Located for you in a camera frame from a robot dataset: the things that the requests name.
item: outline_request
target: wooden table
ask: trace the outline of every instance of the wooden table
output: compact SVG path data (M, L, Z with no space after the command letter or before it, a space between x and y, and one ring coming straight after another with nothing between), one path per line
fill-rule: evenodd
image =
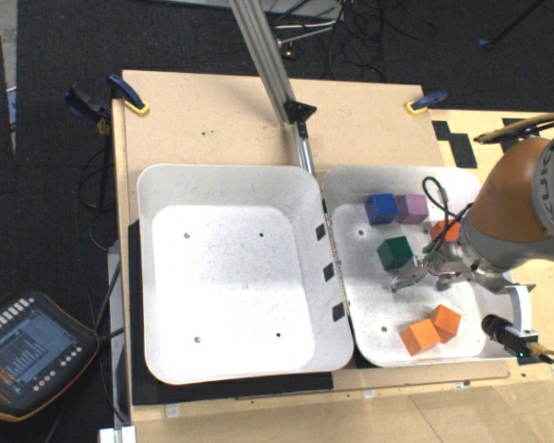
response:
M118 228L129 320L127 227L139 218L136 182L161 163L295 164L289 131L278 126L259 78L126 71L151 105L139 117L114 101ZM532 113L433 111L412 116L419 86L292 80L298 100L318 106L308 122L317 177L341 165L455 165L432 120L468 137ZM554 131L546 132L546 137ZM474 145L482 182L499 146ZM534 326L554 346L554 265L531 261L513 272L532 292ZM126 325L126 346L128 343ZM130 350L127 365L130 369ZM512 359L357 369L333 373L334 390L256 399L131 405L138 442L554 441L554 366Z

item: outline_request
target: black floor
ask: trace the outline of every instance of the black floor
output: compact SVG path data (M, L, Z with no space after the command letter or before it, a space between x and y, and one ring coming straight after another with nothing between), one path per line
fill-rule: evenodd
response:
M551 112L554 0L492 51L478 44L500 34L534 1L355 0L345 7L344 23L300 42L285 65L293 78L446 90L448 98L437 108ZM64 93L77 82L106 102L106 77L126 68L256 74L228 10L127 0L18 0L17 156L12 161L2 150L0 157L0 303L9 294L38 289L92 324L107 281L102 246L116 238L114 214L95 218L77 202L82 168L103 138L91 122L68 111ZM108 193L110 203L113 185ZM84 195L96 201L96 182ZM108 387L106 364L104 375ZM112 425L104 389L97 363L78 383L54 441L93 442L100 428ZM0 422L0 442L44 441L63 401L25 423Z

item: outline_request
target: colored block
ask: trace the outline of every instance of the colored block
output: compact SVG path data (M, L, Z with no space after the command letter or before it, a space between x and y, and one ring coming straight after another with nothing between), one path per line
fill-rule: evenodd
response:
M401 268L413 256L406 236L385 240L378 248L379 260L385 270Z
M398 222L419 225L428 217L427 197L421 194L396 196Z
M383 225L392 223L398 216L396 200L392 194L377 194L366 202L369 224Z
M432 348L441 341L441 337L429 318L417 321L400 334L404 346L411 356Z
M443 228L445 228L445 221L441 220L435 223L433 228L431 228L430 234L431 239L435 239L435 237L440 234L443 231ZM458 236L460 235L460 223L455 223L445 234L445 241L447 243L453 243L454 241L458 240Z
M462 316L445 305L438 305L428 317L435 325L442 343L448 342L458 334Z

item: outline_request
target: orange cube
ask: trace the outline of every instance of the orange cube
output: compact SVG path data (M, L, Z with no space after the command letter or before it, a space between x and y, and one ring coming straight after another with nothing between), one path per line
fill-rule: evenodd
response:
M428 317L435 325L442 343L448 342L458 334L462 316L445 305L438 305Z
M411 356L428 350L441 341L435 325L429 318L413 323L400 334L400 337Z
M434 239L437 235L439 235L443 228L445 228L445 221L441 220L435 223L433 228L431 228L430 234L431 239ZM456 222L450 227L448 232L445 234L445 241L447 243L453 243L458 240L458 236L460 235L460 223Z

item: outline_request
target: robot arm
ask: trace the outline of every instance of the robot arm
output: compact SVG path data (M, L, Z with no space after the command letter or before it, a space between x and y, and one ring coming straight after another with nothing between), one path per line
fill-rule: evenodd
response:
M460 223L458 241L444 242L442 234L431 242L422 260L414 258L401 269L392 291L430 273L438 276L440 291L472 280L493 293L516 296L518 288L525 286L511 283L505 273L530 259L554 261L554 139L526 138L512 146L494 166L474 202L449 225L453 222ZM514 321L515 325L488 316L482 328L522 365L554 363L554 351L537 342L531 323L523 317Z

